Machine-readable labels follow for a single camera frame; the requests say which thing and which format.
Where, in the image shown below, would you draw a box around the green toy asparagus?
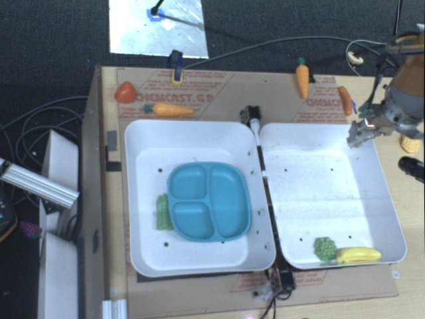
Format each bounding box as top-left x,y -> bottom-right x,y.
155,193 -> 175,231

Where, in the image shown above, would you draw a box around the yellow banana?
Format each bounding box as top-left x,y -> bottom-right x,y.
336,246 -> 383,265

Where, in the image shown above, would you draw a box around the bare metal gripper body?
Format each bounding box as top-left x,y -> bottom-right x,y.
362,104 -> 422,139

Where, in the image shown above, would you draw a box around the thin black and white rod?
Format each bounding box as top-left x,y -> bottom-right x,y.
249,118 -> 290,275

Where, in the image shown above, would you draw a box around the white plastic tray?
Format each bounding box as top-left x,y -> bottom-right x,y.
258,122 -> 408,271
124,118 -> 278,278

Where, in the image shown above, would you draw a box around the green toy grapes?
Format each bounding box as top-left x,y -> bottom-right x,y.
313,237 -> 338,263

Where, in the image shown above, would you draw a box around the yellow toy corn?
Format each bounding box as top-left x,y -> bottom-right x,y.
399,134 -> 421,155

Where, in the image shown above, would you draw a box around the purple toy grapes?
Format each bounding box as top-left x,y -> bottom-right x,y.
18,220 -> 43,241

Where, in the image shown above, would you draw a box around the black block with thin wires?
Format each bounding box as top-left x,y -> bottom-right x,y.
271,261 -> 297,294
240,104 -> 264,124

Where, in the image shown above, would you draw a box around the orange sausage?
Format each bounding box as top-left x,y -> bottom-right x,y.
337,85 -> 353,117

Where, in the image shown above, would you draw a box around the blue divided plate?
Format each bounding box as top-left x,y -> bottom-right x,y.
167,161 -> 252,243

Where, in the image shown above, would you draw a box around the orange carrot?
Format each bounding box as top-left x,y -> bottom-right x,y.
143,102 -> 195,118
295,57 -> 311,100

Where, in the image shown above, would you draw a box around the brown cardboard board red print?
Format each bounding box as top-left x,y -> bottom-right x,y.
116,66 -> 399,316

